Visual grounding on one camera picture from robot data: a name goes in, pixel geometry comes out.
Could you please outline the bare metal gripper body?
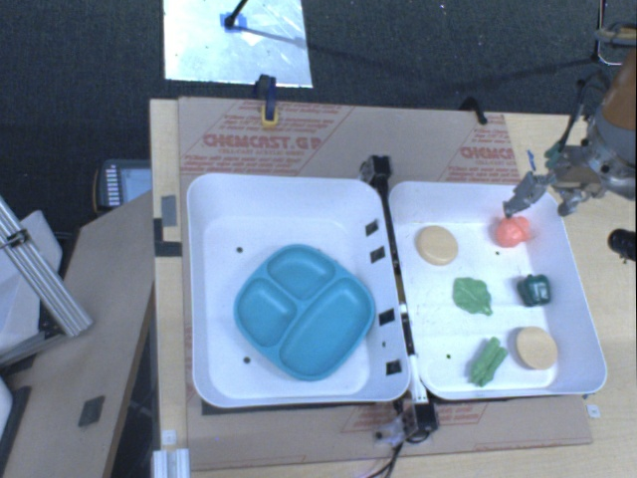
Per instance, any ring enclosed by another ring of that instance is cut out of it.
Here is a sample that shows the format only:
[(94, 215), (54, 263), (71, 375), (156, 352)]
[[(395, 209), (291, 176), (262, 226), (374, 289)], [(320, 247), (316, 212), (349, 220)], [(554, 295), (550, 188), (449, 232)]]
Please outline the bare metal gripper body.
[(561, 198), (600, 198), (607, 192), (623, 198), (636, 195), (636, 139), (584, 138), (580, 145), (558, 142), (545, 154), (545, 166)]

